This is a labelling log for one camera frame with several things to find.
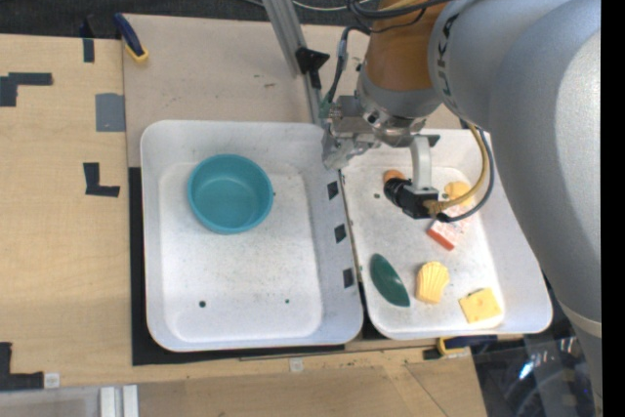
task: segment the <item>wooden table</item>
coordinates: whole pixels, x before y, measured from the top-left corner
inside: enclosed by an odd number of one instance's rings
[[[152,22],[129,18],[143,33]],[[189,62],[210,66],[211,92],[203,101],[187,96],[195,103],[188,107],[174,95],[146,101],[146,68],[135,65],[119,41],[95,40],[95,61],[85,63],[78,38],[0,35],[0,76],[50,72],[54,78],[51,86],[19,85],[17,105],[0,107],[0,342],[13,343],[12,372],[58,373],[64,387],[140,384],[146,415],[161,415],[156,408],[171,415],[176,405],[195,415],[193,408],[207,408],[202,395],[235,414],[244,406],[243,390],[256,395],[255,415],[279,415],[297,401],[304,405],[298,415],[345,415],[346,408],[354,415],[380,415],[385,408],[392,411],[387,415],[485,415],[471,358],[424,362],[431,340],[356,339],[344,352],[298,360],[302,371],[280,356],[132,365],[128,167],[136,166],[142,127],[161,117],[309,120],[304,89],[288,73],[268,23],[159,18],[154,34],[178,27],[178,36],[189,37],[198,23],[215,34],[202,48],[207,55],[211,44],[222,48],[217,56],[165,64],[162,49],[178,47],[175,41],[147,46],[165,73],[162,82]],[[311,48],[333,55],[321,71],[327,83],[341,28],[304,31]],[[351,65],[365,47],[355,36]],[[353,89],[354,72],[346,75],[342,87]],[[107,93],[126,95],[126,133],[97,130],[96,95]],[[250,93],[255,98],[241,104]],[[442,111],[429,125],[456,127],[457,120]],[[85,194],[85,162],[100,163],[101,184],[119,186],[117,197]],[[188,398],[181,399],[181,391]]]

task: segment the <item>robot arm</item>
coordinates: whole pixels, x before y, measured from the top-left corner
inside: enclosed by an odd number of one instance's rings
[[[382,0],[379,12],[389,6],[403,14],[373,23],[355,96],[330,104],[326,165],[386,143],[414,150],[417,176],[419,132],[440,103],[490,132],[601,414],[601,0]]]

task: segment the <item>teal bowl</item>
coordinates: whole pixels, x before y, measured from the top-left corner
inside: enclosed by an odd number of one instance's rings
[[[187,197],[202,225],[216,233],[233,234],[265,220],[273,205],[273,188],[265,171],[249,158],[221,154],[193,169]]]

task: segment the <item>white tray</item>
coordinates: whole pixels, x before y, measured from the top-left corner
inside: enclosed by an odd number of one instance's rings
[[[472,185],[481,157],[470,131],[424,130],[438,134],[432,148],[433,184],[442,191],[450,181]],[[532,333],[547,328],[552,305],[538,263],[515,219],[498,178],[486,205],[477,212],[452,251],[426,235],[431,220],[412,220],[383,193],[383,174],[398,169],[412,176],[408,148],[381,146],[350,161],[343,170],[344,190],[352,221],[367,311],[372,323],[391,339],[410,340],[461,335]],[[410,306],[387,302],[372,282],[369,263],[381,254],[403,281]],[[429,261],[447,266],[450,282],[437,305],[414,297],[416,272]],[[491,287],[503,314],[468,323],[458,299]]]
[[[362,308],[338,174],[310,124],[157,122],[141,141],[147,325],[175,352],[338,345]],[[265,169],[271,212],[245,233],[202,226],[187,201],[193,167],[218,153]]]

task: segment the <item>white wire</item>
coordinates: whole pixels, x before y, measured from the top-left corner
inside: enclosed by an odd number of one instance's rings
[[[363,0],[360,3],[364,4],[366,2],[373,2],[375,0]],[[348,7],[347,6],[339,6],[339,7],[315,7],[315,6],[309,6],[307,4],[303,4],[302,2],[298,2],[297,0],[293,1],[293,4],[295,4],[297,7],[301,7],[302,9],[308,9],[310,11],[320,11],[322,13],[328,13],[328,12],[332,12],[332,11],[347,11]]]

